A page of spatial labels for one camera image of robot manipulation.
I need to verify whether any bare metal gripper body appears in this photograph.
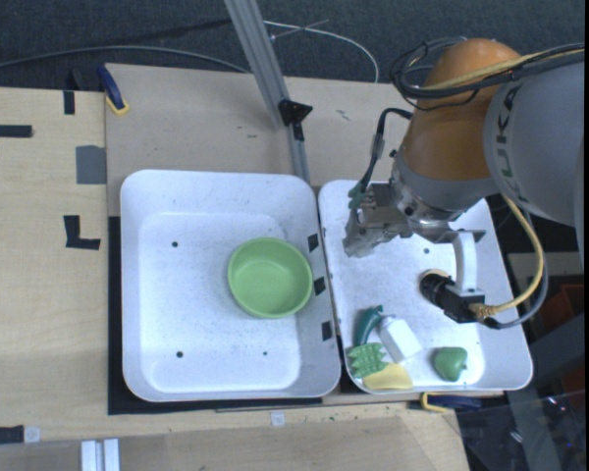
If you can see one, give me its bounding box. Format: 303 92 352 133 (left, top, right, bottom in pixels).
359 183 466 244

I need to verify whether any white plastic tray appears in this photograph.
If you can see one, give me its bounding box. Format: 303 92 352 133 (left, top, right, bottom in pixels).
120 168 343 402
317 179 534 394

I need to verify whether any dark green toy pepper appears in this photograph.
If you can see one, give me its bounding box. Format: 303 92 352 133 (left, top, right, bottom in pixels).
353 304 385 347

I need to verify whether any green bowl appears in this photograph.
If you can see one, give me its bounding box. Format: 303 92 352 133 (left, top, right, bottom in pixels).
227 236 314 320

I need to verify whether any white bottle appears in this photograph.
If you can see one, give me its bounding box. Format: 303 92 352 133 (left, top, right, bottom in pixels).
376 314 423 365

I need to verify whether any green toy pea pod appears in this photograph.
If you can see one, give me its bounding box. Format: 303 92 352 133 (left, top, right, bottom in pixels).
346 341 389 380

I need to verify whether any green toy bell pepper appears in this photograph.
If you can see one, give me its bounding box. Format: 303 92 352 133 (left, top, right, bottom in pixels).
432 345 469 383

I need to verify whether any brown cardboard board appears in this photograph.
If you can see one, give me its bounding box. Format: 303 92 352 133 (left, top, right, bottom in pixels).
104 62 509 442

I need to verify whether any black cylinder on white bracket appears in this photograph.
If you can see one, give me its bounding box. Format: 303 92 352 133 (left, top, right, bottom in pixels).
418 231 487 324

